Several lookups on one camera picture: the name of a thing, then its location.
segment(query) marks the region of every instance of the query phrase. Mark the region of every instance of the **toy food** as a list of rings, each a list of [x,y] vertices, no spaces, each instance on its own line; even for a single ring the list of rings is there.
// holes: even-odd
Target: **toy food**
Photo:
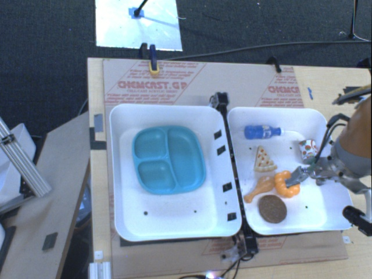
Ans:
[[[256,188],[250,193],[244,196],[244,201],[251,203],[253,198],[257,194],[271,191],[275,186],[274,177],[264,176],[258,179]]]
[[[291,186],[287,188],[285,185],[285,179],[289,179],[291,177],[291,172],[288,170],[284,170],[281,173],[275,174],[274,180],[275,180],[275,188],[277,192],[286,197],[291,198],[297,194],[300,193],[300,184]]]
[[[282,222],[287,216],[285,203],[276,195],[265,195],[260,198],[258,209],[262,218],[270,223]]]
[[[277,165],[270,159],[269,155],[262,146],[259,146],[256,154],[255,171],[264,172],[277,169]]]

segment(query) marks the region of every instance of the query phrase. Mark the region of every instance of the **brown cookie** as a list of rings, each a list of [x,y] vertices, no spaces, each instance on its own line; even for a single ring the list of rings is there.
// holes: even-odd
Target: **brown cookie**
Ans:
[[[285,203],[276,195],[265,195],[258,202],[258,209],[262,218],[270,223],[282,222],[287,216]]]

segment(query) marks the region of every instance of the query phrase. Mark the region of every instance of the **toy chicken leg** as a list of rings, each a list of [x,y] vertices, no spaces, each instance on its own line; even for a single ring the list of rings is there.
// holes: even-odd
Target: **toy chicken leg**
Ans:
[[[255,190],[244,196],[244,201],[251,203],[257,194],[271,191],[275,186],[274,177],[264,176],[259,178]]]

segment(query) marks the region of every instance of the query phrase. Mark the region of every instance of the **pizza slice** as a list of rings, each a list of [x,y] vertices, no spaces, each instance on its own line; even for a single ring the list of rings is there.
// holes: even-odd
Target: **pizza slice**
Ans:
[[[258,146],[256,161],[255,161],[255,171],[264,172],[272,171],[277,169],[277,165],[270,159],[269,155],[262,146]]]

